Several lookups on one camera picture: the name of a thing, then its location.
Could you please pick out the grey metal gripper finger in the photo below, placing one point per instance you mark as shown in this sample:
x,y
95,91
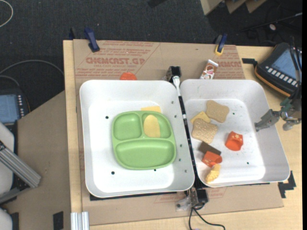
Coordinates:
x,y
272,114
262,125

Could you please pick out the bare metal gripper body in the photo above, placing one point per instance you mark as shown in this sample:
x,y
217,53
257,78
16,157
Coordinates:
x,y
291,112

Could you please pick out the white plastic tray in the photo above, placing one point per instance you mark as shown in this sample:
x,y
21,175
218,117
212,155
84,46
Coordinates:
x,y
100,152
251,157

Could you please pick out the tan bread slice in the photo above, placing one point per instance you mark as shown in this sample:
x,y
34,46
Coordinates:
x,y
217,111
204,130

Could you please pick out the brown flat square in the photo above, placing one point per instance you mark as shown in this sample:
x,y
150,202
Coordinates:
x,y
206,148

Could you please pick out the yellow cheese slice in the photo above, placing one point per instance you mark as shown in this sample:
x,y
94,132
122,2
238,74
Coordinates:
x,y
151,109
200,116

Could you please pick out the yellow corn cob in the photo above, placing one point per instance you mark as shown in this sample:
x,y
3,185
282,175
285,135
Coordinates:
x,y
213,174

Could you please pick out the white and brown carton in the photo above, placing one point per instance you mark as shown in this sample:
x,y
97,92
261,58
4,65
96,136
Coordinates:
x,y
209,69

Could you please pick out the thin black and white rod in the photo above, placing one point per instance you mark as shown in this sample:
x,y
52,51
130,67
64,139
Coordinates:
x,y
181,104

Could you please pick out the yellow oval toy chip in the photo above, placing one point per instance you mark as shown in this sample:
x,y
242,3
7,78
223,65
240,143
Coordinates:
x,y
151,126

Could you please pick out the green divided plate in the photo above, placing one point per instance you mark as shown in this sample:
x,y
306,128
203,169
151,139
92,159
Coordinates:
x,y
144,152

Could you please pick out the orange round disc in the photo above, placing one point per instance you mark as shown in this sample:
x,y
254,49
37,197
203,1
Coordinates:
x,y
128,76

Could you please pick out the brown cardboard board red print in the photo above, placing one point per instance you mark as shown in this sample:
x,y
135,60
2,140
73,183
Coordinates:
x,y
120,212

